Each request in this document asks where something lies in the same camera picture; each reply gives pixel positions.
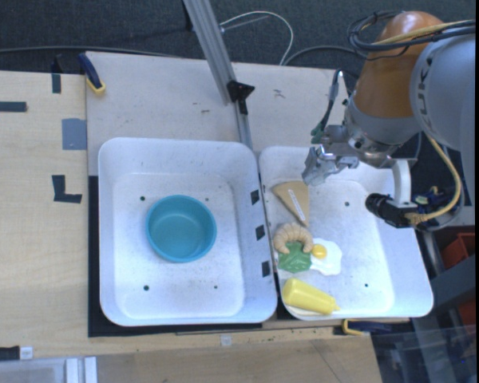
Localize white and yellow fried egg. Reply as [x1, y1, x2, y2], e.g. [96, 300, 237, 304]
[307, 237, 343, 277]

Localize blue bowl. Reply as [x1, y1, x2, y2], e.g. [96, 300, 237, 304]
[144, 194, 219, 264]

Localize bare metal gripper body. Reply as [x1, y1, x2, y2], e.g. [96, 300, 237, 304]
[318, 124, 397, 168]

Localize tan croissant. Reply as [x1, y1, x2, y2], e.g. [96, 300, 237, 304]
[271, 221, 315, 255]

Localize yellow squeeze bottle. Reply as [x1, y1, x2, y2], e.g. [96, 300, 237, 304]
[282, 277, 342, 316]

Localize black cylinder on white bracket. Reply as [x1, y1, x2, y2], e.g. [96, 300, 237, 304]
[364, 159, 421, 230]

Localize white plastic tray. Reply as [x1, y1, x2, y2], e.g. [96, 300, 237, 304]
[97, 136, 279, 328]
[258, 145, 435, 322]

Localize tan cheese wedge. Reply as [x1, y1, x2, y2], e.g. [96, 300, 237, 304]
[271, 180, 311, 228]

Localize green lettuce leaf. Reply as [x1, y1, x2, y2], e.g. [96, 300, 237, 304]
[276, 241, 314, 274]

